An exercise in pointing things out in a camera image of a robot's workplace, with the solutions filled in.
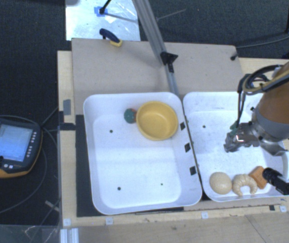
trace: croissant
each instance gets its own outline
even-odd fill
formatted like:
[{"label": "croissant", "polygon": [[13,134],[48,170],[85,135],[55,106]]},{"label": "croissant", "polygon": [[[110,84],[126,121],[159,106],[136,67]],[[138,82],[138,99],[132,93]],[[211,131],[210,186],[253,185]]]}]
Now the croissant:
[{"label": "croissant", "polygon": [[248,176],[247,174],[235,176],[233,180],[233,184],[232,184],[232,190],[237,195],[242,196],[243,194],[241,192],[241,187],[245,185],[250,187],[251,194],[255,194],[257,192],[258,186],[257,186],[256,181],[252,177]]}]

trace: cardboard sheet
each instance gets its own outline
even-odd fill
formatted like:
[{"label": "cardboard sheet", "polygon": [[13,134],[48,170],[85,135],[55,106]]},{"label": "cardboard sheet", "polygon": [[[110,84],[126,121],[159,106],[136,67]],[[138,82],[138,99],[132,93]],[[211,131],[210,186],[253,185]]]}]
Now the cardboard sheet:
[{"label": "cardboard sheet", "polygon": [[[236,91],[242,78],[234,46],[166,43],[179,55],[175,78],[182,99],[194,91]],[[121,47],[108,40],[72,39],[75,113],[82,114],[85,99],[93,94],[169,91],[164,66],[149,42],[124,41]]]}]

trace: black carpet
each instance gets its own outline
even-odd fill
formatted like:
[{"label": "black carpet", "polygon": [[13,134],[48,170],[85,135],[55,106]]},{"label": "black carpet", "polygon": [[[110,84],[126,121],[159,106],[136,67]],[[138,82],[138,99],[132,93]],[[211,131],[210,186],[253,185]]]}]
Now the black carpet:
[{"label": "black carpet", "polygon": [[[156,17],[186,9],[159,20],[166,42],[245,46],[287,37],[284,33],[289,0],[150,0]],[[58,105],[58,50],[70,50],[65,40],[64,0],[0,0],[0,114],[42,123]],[[240,57],[282,58],[289,39],[266,46],[238,49]],[[56,129],[58,115],[45,125]],[[0,214],[0,224],[38,225],[58,200],[57,151],[44,137],[48,160],[45,182],[27,202]],[[41,154],[30,174],[0,180],[0,211],[28,197],[45,170]],[[53,211],[44,225],[55,225]]]}]

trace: wooden table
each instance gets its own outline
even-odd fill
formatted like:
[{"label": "wooden table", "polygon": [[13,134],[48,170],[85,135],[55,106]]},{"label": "wooden table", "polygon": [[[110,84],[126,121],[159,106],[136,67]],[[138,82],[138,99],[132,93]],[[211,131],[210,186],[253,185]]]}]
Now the wooden table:
[{"label": "wooden table", "polygon": [[[287,60],[239,58],[242,74]],[[75,123],[71,51],[58,52],[59,109],[71,100],[66,123]],[[289,242],[289,196],[235,202],[199,202],[183,212],[76,216],[75,131],[60,131],[62,226],[79,227],[81,242]],[[113,225],[105,226],[107,218]]]}]

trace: yellow bowl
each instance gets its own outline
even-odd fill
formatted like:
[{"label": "yellow bowl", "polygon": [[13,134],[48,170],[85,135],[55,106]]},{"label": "yellow bowl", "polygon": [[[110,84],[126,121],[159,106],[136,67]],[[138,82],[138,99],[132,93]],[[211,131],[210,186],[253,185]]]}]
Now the yellow bowl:
[{"label": "yellow bowl", "polygon": [[143,104],[136,113],[136,123],[144,137],[156,141],[170,138],[178,128],[175,111],[158,101]]}]

